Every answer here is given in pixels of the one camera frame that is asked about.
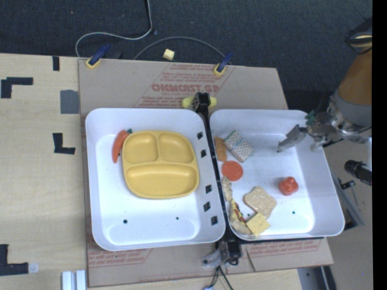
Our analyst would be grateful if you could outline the black cylinder on white bracket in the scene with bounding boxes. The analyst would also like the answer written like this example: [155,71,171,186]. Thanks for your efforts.
[344,136,373,187]

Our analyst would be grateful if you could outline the yellow divided plate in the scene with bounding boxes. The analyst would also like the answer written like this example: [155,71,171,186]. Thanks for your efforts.
[121,130,201,200]

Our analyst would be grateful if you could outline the black block with thin wires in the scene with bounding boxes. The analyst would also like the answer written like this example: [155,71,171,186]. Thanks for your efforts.
[193,92,211,113]
[225,239,243,260]

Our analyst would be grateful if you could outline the beige bread slice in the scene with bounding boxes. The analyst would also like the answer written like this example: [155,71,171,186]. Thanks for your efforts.
[243,185,278,219]

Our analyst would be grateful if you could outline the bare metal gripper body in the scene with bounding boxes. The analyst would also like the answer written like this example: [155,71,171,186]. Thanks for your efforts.
[307,100,363,147]

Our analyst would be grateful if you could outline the white plastic tray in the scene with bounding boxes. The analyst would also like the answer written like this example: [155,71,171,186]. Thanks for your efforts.
[85,107,227,251]
[209,109,346,242]

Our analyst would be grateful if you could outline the orange carrot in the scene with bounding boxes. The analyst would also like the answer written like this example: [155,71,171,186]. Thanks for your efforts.
[111,128,133,164]

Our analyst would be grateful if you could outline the brown cardboard board red print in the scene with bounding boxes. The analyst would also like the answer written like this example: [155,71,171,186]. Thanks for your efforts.
[77,58,334,288]

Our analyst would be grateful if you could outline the beige biscuit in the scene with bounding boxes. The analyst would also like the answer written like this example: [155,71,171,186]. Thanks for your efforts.
[221,175,233,202]

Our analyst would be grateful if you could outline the white and green carton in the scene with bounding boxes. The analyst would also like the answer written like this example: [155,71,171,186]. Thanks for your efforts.
[223,130,255,163]

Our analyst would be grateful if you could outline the yellow cheese slice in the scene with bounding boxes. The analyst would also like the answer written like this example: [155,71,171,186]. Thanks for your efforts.
[245,212,271,238]

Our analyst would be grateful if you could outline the pizza slice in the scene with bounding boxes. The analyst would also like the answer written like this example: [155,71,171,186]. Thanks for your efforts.
[228,199,252,236]

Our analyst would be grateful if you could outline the yellow corn cob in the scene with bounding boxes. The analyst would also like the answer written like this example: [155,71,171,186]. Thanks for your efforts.
[181,95,218,109]

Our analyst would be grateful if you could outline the red round slice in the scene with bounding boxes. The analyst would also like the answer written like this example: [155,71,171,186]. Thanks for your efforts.
[221,160,244,182]

